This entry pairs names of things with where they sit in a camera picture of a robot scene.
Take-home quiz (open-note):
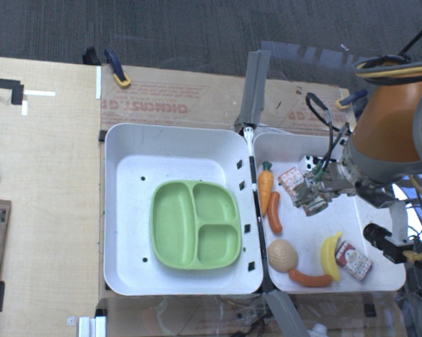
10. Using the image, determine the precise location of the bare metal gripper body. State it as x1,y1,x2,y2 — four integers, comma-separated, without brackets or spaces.
304,158,372,200

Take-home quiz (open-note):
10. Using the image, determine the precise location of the white and green carton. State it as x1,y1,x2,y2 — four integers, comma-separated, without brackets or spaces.
300,191,331,218

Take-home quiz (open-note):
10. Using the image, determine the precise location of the black and white spotted carton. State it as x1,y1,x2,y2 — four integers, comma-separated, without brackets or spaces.
302,154,338,172

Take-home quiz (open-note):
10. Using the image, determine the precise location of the orange sausage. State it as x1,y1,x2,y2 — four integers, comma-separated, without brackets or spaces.
265,191,286,235
287,268,334,289

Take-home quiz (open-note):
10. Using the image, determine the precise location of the orange carrot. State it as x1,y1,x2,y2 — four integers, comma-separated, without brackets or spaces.
255,160,276,218

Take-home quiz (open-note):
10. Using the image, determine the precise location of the white plastic tray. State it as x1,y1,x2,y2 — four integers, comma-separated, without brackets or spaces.
243,131,416,301
95,122,273,305

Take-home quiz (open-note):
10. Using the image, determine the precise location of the yellow banana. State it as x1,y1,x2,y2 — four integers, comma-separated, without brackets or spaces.
318,230,344,283

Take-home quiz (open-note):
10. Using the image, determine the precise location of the tan bread bun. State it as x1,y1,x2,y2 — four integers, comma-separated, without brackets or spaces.
265,237,301,274

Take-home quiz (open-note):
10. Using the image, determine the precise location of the red and white carton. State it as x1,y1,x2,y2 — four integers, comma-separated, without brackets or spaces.
332,240,376,283

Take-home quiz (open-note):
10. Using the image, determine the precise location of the green divided plate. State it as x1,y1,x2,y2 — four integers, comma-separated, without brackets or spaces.
147,177,246,274

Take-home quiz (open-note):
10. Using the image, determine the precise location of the brown cardboard board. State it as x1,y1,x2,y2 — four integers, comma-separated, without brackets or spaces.
85,63,422,337

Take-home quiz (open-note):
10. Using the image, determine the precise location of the black cylinder on white bracket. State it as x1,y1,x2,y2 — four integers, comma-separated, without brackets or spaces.
361,197,418,266

